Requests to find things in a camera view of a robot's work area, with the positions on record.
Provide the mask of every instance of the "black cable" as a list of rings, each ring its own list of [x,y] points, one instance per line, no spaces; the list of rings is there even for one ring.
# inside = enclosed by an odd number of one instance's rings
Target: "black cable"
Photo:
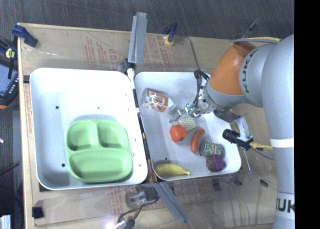
[[[153,201],[151,201],[151,202],[149,202],[149,203],[144,203],[144,204],[142,204],[142,205],[141,205],[140,207],[138,207],[138,208],[129,210],[129,211],[121,214],[121,215],[119,216],[119,218],[118,218],[117,223],[120,223],[120,220],[121,220],[125,215],[137,211],[137,213],[134,215],[134,217],[133,217],[133,219],[132,219],[132,220],[134,221],[134,220],[137,218],[137,216],[139,215],[139,213],[140,213],[140,211],[142,210],[143,207],[148,206],[148,205],[151,205],[151,204],[154,204],[154,203],[156,203],[159,199],[160,199],[160,198],[158,197],[158,198],[154,199]]]
[[[206,73],[204,73],[203,71],[201,72],[201,76],[202,76],[206,81],[210,79],[210,77],[209,77]]]
[[[257,154],[263,156],[264,158],[266,158],[266,159],[268,159],[268,160],[270,160],[270,161],[274,161],[274,160],[275,160],[274,158],[270,158],[270,157],[264,155],[263,153],[261,153],[261,152],[265,152],[265,153],[267,153],[267,154],[269,154],[269,155],[273,155],[271,152],[269,152],[269,151],[267,151],[267,150],[264,150],[264,149],[261,149],[261,148],[252,149],[252,150],[254,150]]]
[[[200,78],[196,78],[196,96],[194,98],[194,101],[193,101],[193,107],[194,108],[197,108],[197,105],[198,105],[198,100],[199,100],[199,92],[200,92]]]
[[[1,177],[3,174],[9,172],[10,170],[13,170],[13,169],[14,169],[15,167],[17,167],[17,166],[19,166],[19,162],[17,162],[17,163],[14,164],[12,167],[9,167],[9,168],[5,169],[3,172],[1,172],[1,173],[0,173],[0,177]]]

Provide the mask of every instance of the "green plate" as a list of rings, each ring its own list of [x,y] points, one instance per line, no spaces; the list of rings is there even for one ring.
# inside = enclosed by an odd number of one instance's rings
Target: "green plate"
[[[118,181],[133,168],[127,131],[116,121],[75,121],[68,128],[65,143],[69,170],[82,182]]]

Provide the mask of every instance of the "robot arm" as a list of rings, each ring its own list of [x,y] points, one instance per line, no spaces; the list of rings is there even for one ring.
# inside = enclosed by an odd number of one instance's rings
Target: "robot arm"
[[[214,112],[231,123],[240,117],[229,110],[248,103],[264,109],[277,172],[274,229],[295,228],[294,175],[294,35],[255,48],[235,42],[224,53],[203,87],[197,107],[178,111],[181,116]],[[250,138],[249,132],[243,137]]]

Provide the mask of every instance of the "blue clamp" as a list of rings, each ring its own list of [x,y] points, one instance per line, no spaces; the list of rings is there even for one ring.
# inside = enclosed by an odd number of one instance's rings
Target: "blue clamp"
[[[20,37],[20,38],[24,38],[24,43],[31,46],[31,47],[35,47],[38,43],[38,40],[35,39],[27,30],[26,28],[24,28],[21,25],[15,25],[12,28],[12,34],[14,36]]]
[[[166,35],[165,44],[172,45],[174,43],[174,36],[176,34],[178,23],[173,23],[170,26],[167,26],[163,30],[163,35]]]
[[[24,43],[31,47],[35,47],[38,43],[38,40],[21,25],[16,24],[12,28],[12,33],[14,35],[13,41],[0,36],[0,53],[3,53],[6,58],[10,59],[8,79],[11,79],[14,62],[18,60],[18,37],[24,38]]]

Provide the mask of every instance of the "wooden countertop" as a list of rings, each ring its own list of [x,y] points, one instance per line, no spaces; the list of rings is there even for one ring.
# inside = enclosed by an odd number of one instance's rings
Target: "wooden countertop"
[[[62,190],[62,191],[40,191],[39,182],[36,176],[36,162],[35,162],[35,147],[34,147],[34,135],[32,129],[32,109],[30,100],[30,86],[28,83],[24,83],[24,77],[30,76],[30,74],[36,68],[40,67],[57,67],[57,68],[75,68],[75,69],[102,69],[109,70],[108,61],[103,60],[103,52],[109,52],[110,58],[112,55],[118,55],[118,60],[122,59],[128,54],[130,32],[124,31],[110,31],[100,29],[86,29],[53,25],[40,25],[19,23],[25,27],[35,38],[39,40],[37,48],[29,48],[23,44],[23,41],[18,39],[18,71],[19,71],[19,104],[20,104],[20,118],[21,118],[21,148],[22,148],[22,164],[23,164],[23,194],[24,194],[24,218],[25,228],[104,228],[103,225],[109,221],[114,221],[117,217],[116,214],[123,212],[122,209],[112,210],[111,215],[108,217],[95,217],[94,215],[89,218],[77,220],[73,218],[73,221],[69,221],[69,216],[64,219],[63,213],[58,213],[58,209],[55,209],[57,203],[63,204],[64,209],[68,208],[69,202],[75,200],[75,196],[80,196],[78,204],[85,204],[88,198],[94,201],[100,199],[95,197],[94,192],[101,193],[104,191],[101,188],[96,189],[76,189]],[[72,38],[77,38],[81,35],[81,41],[77,41]],[[154,52],[160,51],[161,44],[157,45],[153,41],[162,41],[163,38],[160,34],[147,33],[148,45],[146,50]],[[220,57],[228,49],[230,43],[225,39],[214,38],[201,38],[201,37],[179,37],[179,44],[184,45],[179,48],[178,51],[172,51],[171,55],[175,56],[176,64],[174,66],[179,69],[181,65],[178,63],[179,59],[183,58],[184,66],[182,71],[194,71],[196,67],[201,68],[206,73],[211,73],[218,63]],[[96,49],[98,57],[92,57],[90,50]],[[162,63],[157,65],[157,69],[161,69]],[[264,117],[263,109],[253,107],[251,105],[239,105],[234,109],[235,113],[246,114],[246,120],[250,126],[250,132],[255,136],[255,141],[267,144],[269,143],[269,135],[267,130],[267,124]],[[258,173],[267,178],[271,182],[275,180],[274,167],[264,170],[260,168],[260,165],[256,166]],[[130,188],[123,189],[122,193],[119,190],[110,188],[107,193],[111,196],[107,201],[112,202],[112,197],[117,194],[124,195]],[[32,217],[32,207],[41,206],[45,204],[48,209],[45,210],[48,216],[35,219]],[[163,203],[159,203],[154,209],[159,209],[156,213],[157,216],[162,216],[163,211],[161,208],[165,206]],[[70,213],[80,214],[82,211],[70,210]],[[156,212],[155,210],[149,210],[150,214]]]

